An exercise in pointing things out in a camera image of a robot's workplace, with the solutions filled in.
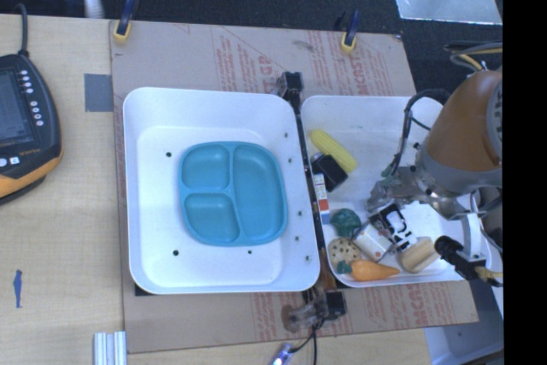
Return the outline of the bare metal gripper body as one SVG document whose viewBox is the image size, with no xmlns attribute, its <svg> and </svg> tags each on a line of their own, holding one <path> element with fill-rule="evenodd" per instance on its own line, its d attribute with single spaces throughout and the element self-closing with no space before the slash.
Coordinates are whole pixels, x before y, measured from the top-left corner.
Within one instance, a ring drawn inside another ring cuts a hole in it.
<svg viewBox="0 0 547 365">
<path fill-rule="evenodd" d="M 385 194 L 389 203 L 398 208 L 414 202 L 433 208 L 446 220 L 455 220 L 469 212 L 459 201 L 459 195 L 438 188 L 428 174 L 417 167 L 400 167 L 384 178 Z"/>
</svg>

